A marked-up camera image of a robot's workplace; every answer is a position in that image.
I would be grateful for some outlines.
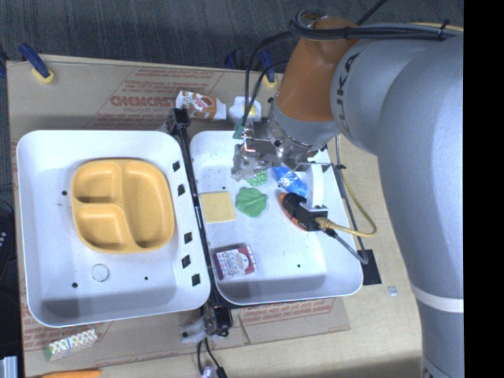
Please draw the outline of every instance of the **white tray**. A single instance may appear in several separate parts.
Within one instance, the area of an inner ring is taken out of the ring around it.
[[[233,132],[201,132],[191,140],[191,156],[198,193],[228,191],[233,202],[246,181],[231,177]],[[327,151],[319,162],[330,162]],[[258,189],[268,195],[266,210],[251,218],[238,210],[234,221],[208,224],[210,252],[237,243],[249,245],[258,270],[245,276],[217,280],[217,288],[229,302],[248,306],[311,298],[351,295],[362,284],[361,264],[338,241],[323,232],[304,232],[284,215],[276,196],[281,190],[269,170],[268,183]],[[322,202],[328,218],[348,226],[337,183],[331,169],[322,175]],[[351,235],[339,232],[353,248]]]
[[[80,241],[70,183],[80,165],[98,158],[137,158],[166,175],[176,217],[167,245],[106,254]],[[209,275],[174,138],[161,132],[31,132],[17,145],[17,166],[28,306],[37,321],[51,327],[89,324],[196,309],[208,299]],[[109,270],[101,283],[92,278],[95,265]]]

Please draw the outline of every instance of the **white stripe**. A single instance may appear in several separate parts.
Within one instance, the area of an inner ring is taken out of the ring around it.
[[[438,297],[437,295],[429,294],[418,287],[413,286],[411,282],[411,289],[417,297],[417,300],[423,302],[426,306],[444,312],[464,313],[464,299],[463,298],[446,298]]]

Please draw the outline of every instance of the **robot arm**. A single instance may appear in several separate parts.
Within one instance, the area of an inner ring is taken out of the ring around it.
[[[313,29],[341,27],[364,28],[331,19]],[[301,39],[269,116],[246,131],[235,156],[235,174],[282,163],[302,171],[336,134],[377,156],[434,378],[465,374],[462,88],[462,35]]]

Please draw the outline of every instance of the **gray floor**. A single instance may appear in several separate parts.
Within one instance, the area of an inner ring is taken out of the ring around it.
[[[0,43],[13,60],[28,42],[40,53],[224,67],[235,48],[251,52],[287,30],[301,9],[358,20],[378,0],[0,0]],[[366,24],[449,20],[464,25],[464,0],[390,0]],[[288,58],[291,39],[269,51]],[[0,199],[12,203],[6,83],[0,80]],[[0,288],[15,287],[15,262]]]

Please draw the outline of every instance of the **yellow divided plate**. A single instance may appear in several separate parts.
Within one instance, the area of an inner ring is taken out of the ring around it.
[[[121,158],[81,165],[72,178],[72,212],[80,239],[100,252],[155,250],[175,232],[168,181],[146,161]]]

